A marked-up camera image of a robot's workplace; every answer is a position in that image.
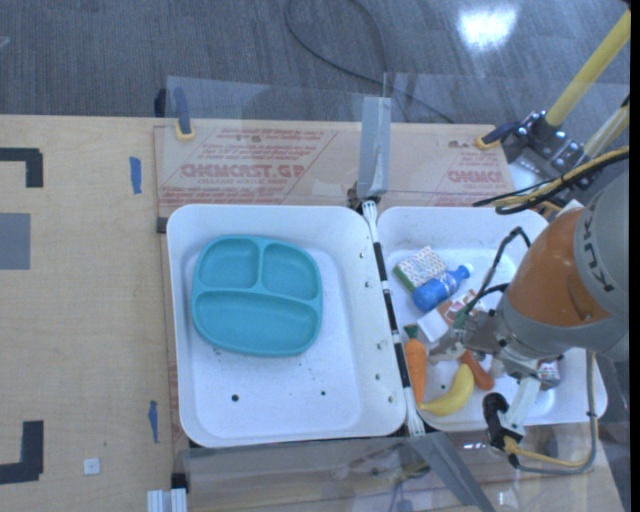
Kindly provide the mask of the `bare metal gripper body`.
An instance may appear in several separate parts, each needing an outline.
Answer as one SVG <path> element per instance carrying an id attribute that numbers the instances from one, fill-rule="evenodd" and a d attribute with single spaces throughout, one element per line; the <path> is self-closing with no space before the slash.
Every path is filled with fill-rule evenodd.
<path id="1" fill-rule="evenodd" d="M 467 315 L 463 330 L 466 348 L 491 357 L 494 377 L 524 379 L 536 376 L 538 359 L 520 342 L 498 312 L 490 310 Z"/>

